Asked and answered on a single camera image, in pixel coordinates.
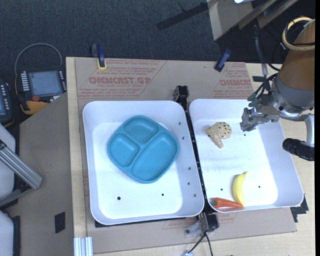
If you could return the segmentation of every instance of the white tray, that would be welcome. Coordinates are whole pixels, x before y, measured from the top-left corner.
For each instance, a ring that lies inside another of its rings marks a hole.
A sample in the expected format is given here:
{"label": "white tray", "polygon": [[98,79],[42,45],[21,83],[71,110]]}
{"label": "white tray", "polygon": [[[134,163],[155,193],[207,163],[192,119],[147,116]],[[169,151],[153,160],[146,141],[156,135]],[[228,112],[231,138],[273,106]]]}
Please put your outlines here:
{"label": "white tray", "polygon": [[[111,161],[107,144],[113,133],[133,116],[148,117],[169,130],[180,151],[156,182],[143,184]],[[176,102],[93,101],[83,109],[88,162],[90,209],[96,221],[116,225],[198,215],[204,197],[183,108]]]}
{"label": "white tray", "polygon": [[[234,201],[232,182],[249,171],[243,184],[244,208],[218,208],[218,212],[248,211],[300,205],[304,194],[291,155],[284,151],[280,122],[260,124],[250,132],[240,128],[242,99],[197,99],[189,112],[194,128],[199,160],[208,200],[219,197]],[[231,137],[219,148],[206,128],[226,122]]]}

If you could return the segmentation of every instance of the yellow cable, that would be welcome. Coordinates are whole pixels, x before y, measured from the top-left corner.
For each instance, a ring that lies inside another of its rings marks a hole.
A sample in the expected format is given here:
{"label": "yellow cable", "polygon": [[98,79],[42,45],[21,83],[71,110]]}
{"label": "yellow cable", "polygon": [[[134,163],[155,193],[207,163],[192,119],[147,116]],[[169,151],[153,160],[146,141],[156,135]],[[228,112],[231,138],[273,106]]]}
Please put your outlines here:
{"label": "yellow cable", "polygon": [[299,17],[299,18],[296,18],[296,19],[292,20],[291,22],[289,22],[289,24],[283,30],[283,33],[282,33],[283,44],[286,47],[288,47],[290,50],[295,50],[295,51],[310,51],[310,50],[313,50],[313,49],[315,49],[315,45],[297,46],[297,45],[293,45],[293,44],[289,43],[287,38],[286,38],[286,30],[288,31],[295,23],[301,22],[301,21],[309,22],[309,21],[312,21],[312,19],[309,18],[309,17]]}

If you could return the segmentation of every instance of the carrot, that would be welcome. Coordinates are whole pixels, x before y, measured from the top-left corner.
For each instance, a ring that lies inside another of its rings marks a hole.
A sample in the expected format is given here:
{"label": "carrot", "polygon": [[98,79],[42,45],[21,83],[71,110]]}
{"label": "carrot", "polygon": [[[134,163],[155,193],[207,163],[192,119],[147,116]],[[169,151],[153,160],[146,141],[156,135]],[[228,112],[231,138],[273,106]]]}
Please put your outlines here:
{"label": "carrot", "polygon": [[222,208],[222,207],[235,207],[235,208],[243,208],[244,206],[231,201],[231,200],[227,200],[227,199],[223,199],[220,197],[215,197],[211,200],[210,204],[215,207],[215,208]]}

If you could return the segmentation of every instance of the banana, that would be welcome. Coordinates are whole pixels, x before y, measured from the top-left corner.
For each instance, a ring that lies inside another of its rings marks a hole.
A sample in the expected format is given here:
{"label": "banana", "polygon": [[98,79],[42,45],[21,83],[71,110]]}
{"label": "banana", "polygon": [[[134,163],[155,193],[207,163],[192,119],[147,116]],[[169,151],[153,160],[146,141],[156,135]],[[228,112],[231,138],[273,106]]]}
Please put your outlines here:
{"label": "banana", "polygon": [[237,175],[232,184],[232,193],[235,201],[238,204],[245,205],[245,197],[243,193],[243,184],[245,181],[246,176],[249,174],[249,172],[245,172],[243,174]]}

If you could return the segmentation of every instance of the blue clamp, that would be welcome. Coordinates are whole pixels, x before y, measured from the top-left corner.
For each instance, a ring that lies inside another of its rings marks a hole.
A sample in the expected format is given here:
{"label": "blue clamp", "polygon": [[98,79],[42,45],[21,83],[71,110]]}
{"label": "blue clamp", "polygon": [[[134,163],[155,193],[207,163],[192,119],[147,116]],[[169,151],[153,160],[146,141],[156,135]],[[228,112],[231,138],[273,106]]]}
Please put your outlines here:
{"label": "blue clamp", "polygon": [[231,55],[231,51],[229,49],[226,49],[224,51],[224,54],[222,55],[222,57],[220,58],[220,60],[217,62],[217,64],[215,65],[214,69],[218,70],[219,72],[221,72],[221,70],[224,68],[225,66],[225,62],[227,61],[227,59],[230,57]]}
{"label": "blue clamp", "polygon": [[97,45],[97,54],[98,59],[96,62],[98,65],[98,69],[100,71],[105,71],[107,69],[107,61],[105,59],[104,49],[100,44]]}

